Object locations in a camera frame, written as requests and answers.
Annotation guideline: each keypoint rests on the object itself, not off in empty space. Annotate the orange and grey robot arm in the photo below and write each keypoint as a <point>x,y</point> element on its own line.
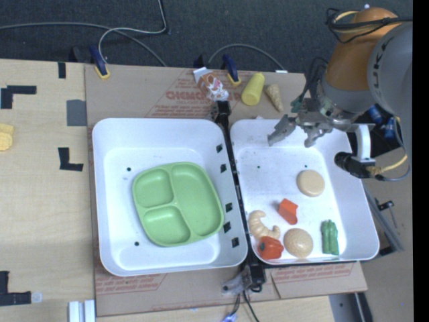
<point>352,62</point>

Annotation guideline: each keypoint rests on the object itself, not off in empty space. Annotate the white and orange carton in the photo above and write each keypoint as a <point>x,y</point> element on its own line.
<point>212,86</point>

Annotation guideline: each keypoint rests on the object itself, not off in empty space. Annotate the yellow corn cob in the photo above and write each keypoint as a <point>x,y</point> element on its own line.
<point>5,137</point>

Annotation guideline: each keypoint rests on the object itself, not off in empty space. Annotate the red orange bell pepper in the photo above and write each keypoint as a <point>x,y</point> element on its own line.
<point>269,248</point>

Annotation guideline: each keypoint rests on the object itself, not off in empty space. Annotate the thin black and white rod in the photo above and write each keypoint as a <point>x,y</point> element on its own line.
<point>235,173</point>

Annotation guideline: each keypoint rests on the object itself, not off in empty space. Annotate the green divided plate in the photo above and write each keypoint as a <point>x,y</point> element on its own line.
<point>187,193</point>

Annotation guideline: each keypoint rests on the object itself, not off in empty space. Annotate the orange carrot piece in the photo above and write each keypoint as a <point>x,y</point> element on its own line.
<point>287,210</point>

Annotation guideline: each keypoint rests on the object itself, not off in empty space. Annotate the green asparagus bunch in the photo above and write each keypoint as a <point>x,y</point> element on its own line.
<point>330,238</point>

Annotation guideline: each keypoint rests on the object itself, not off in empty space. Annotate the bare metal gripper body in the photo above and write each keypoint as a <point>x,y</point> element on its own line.
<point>318,116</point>

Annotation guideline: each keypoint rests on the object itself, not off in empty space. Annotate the beige croissant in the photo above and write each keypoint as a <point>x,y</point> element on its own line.
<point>257,225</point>

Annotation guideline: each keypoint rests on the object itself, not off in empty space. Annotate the beige bread roll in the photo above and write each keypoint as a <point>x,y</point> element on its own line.
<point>298,243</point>

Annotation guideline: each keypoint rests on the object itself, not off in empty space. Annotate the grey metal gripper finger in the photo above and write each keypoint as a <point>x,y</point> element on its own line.
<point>281,131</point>
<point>313,137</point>

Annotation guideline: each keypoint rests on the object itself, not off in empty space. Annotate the yellow bottle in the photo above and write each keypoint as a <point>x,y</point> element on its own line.
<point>253,89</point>

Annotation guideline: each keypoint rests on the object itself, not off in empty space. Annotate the beige round biscuit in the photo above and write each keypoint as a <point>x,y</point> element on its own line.
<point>310,183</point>

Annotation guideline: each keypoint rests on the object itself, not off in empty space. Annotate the white plastic tray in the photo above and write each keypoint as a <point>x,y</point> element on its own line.
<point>271,179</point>
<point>114,196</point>

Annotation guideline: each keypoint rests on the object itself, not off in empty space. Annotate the beige ice cream cone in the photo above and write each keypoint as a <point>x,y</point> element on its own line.
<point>275,96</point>

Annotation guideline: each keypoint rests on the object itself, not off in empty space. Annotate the brown cardboard board red print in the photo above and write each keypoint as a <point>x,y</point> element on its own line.
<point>134,89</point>

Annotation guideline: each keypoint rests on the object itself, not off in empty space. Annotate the black cylinder on white bracket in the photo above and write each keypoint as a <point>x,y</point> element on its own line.
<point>352,164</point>

